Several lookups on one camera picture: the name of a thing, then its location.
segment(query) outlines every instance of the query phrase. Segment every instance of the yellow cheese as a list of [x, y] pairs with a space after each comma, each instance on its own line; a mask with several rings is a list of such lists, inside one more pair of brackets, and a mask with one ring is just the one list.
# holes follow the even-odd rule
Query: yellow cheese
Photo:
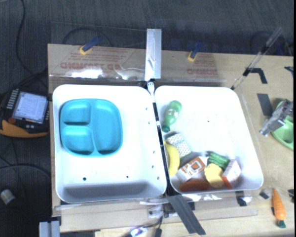
[[214, 163], [210, 163], [204, 169], [204, 174], [205, 174], [206, 180], [209, 182], [209, 184], [212, 187], [220, 188], [224, 185], [224, 182], [222, 179], [223, 170], [218, 165]]

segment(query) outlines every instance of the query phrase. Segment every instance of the gray carpet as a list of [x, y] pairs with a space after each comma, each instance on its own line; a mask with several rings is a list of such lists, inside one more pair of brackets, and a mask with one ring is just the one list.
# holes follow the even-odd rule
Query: gray carpet
[[[6, 0], [0, 2], [0, 96], [47, 67], [47, 44], [82, 44], [99, 34], [99, 45], [145, 48], [147, 28], [162, 29], [164, 50], [256, 54], [270, 34], [283, 34], [271, 55], [294, 55], [294, 0]], [[46, 73], [28, 87], [46, 92]], [[38, 236], [50, 219], [50, 138], [0, 135], [0, 237]]]

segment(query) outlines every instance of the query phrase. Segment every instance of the blue divided plate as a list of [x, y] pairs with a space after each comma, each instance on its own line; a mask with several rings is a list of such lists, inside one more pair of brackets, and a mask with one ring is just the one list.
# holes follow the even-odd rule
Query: blue divided plate
[[74, 99], [60, 110], [60, 138], [71, 154], [103, 157], [116, 153], [123, 141], [119, 110], [104, 99]]

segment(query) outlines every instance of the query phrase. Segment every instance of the black cable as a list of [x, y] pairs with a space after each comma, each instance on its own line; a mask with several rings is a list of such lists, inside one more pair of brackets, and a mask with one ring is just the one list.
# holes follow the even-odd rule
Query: black cable
[[[39, 167], [37, 167], [37, 166], [33, 166], [33, 165], [25, 165], [25, 164], [10, 165], [6, 160], [4, 160], [4, 159], [1, 158], [1, 157], [0, 157], [0, 160], [1, 160], [2, 162], [4, 162], [4, 163], [7, 165], [6, 167], [1, 167], [0, 170], [2, 170], [2, 169], [13, 169], [13, 170], [15, 171], [15, 170], [18, 169], [18, 168], [30, 168], [30, 169], [35, 169], [35, 170], [41, 172], [45, 177], [47, 177], [47, 179], [48, 179], [49, 181], [50, 181], [50, 179], [51, 179], [51, 176], [50, 176], [50, 174], [49, 174], [48, 172], [46, 172], [45, 170], [43, 170], [43, 169], [41, 169], [41, 168], [39, 168]], [[21, 179], [20, 179], [20, 181], [21, 181], [21, 185], [22, 185], [22, 188], [23, 188], [22, 191], [23, 191], [23, 194], [24, 194], [24, 197], [25, 197], [25, 200], [26, 200], [26, 192], [25, 192], [24, 184], [23, 184], [23, 182], [22, 182]], [[34, 217], [34, 216], [38, 217], [38, 216], [44, 214], [46, 211], [50, 210], [50, 208], [51, 208], [51, 203], [49, 203], [49, 205], [48, 205], [46, 208], [44, 208], [40, 213], [37, 213], [37, 214], [31, 214], [31, 213], [30, 213], [30, 215], [31, 215], [32, 217]]]
[[160, 224], [159, 224], [159, 226], [158, 226], [159, 229], [160, 229], [160, 227], [161, 227], [162, 220], [163, 220], [163, 216], [161, 216], [161, 218], [160, 218]]
[[[18, 61], [20, 62], [21, 66], [26, 70], [28, 71], [29, 73], [31, 73], [32, 75], [35, 75], [23, 62], [22, 62], [22, 59], [20, 57], [20, 51], [19, 51], [19, 42], [20, 42], [20, 35], [21, 35], [21, 32], [22, 32], [22, 28], [23, 28], [23, 25], [24, 25], [24, 22], [25, 22], [25, 14], [26, 14], [26, 8], [25, 8], [25, 3], [24, 3], [24, 0], [20, 0], [21, 3], [22, 3], [22, 8], [23, 8], [23, 15], [22, 15], [22, 20], [21, 20], [21, 23], [19, 25], [19, 29], [18, 29], [18, 33], [17, 33], [17, 36], [16, 36], [16, 43], [15, 43], [15, 53], [16, 53], [16, 57], [18, 59]], [[38, 79], [46, 88], [48, 88], [48, 86], [40, 79]]]
[[18, 209], [18, 208], [14, 208], [14, 207], [8, 207], [8, 208], [3, 208], [3, 209], [0, 209], [0, 214], [3, 214], [3, 213], [9, 213], [9, 212], [13, 212], [13, 213], [18, 213], [18, 214], [21, 214], [24, 218], [26, 218], [29, 223], [30, 223], [30, 226], [31, 226], [31, 230], [30, 230], [30, 237], [32, 237], [33, 233], [35, 233], [35, 228], [36, 228], [36, 225], [33, 221], [33, 218], [31, 218], [29, 215], [27, 215], [24, 211]]
[[20, 81], [16, 86], [17, 87], [28, 87], [30, 83], [32, 83], [35, 80], [39, 80], [39, 78], [41, 76], [44, 76], [44, 74], [47, 73], [47, 69], [48, 68], [45, 68], [43, 71], [41, 71], [39, 73], [32, 74], [32, 75], [26, 77], [25, 79], [23, 79], [22, 81]]
[[75, 29], [71, 30], [70, 32], [68, 32], [64, 36], [63, 40], [61, 41], [61, 44], [66, 44], [68, 38], [70, 37], [70, 35], [77, 32], [77, 31], [92, 31], [92, 32], [95, 32], [97, 34], [101, 34], [108, 41], [108, 43], [111, 45], [111, 47], [113, 47], [112, 42], [110, 41], [110, 39], [104, 33], [100, 32], [100, 31], [98, 31], [98, 30], [96, 30], [94, 28], [91, 28], [91, 27], [79, 27], [79, 28], [75, 28]]

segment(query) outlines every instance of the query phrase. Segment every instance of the banana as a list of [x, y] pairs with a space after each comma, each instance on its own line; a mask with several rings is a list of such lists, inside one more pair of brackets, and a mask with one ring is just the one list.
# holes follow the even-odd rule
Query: banana
[[178, 170], [179, 170], [179, 166], [180, 166], [180, 156], [179, 156], [179, 151], [178, 149], [173, 146], [170, 145], [168, 143], [164, 143], [170, 158], [170, 164], [169, 164], [169, 175], [170, 176], [174, 176]]

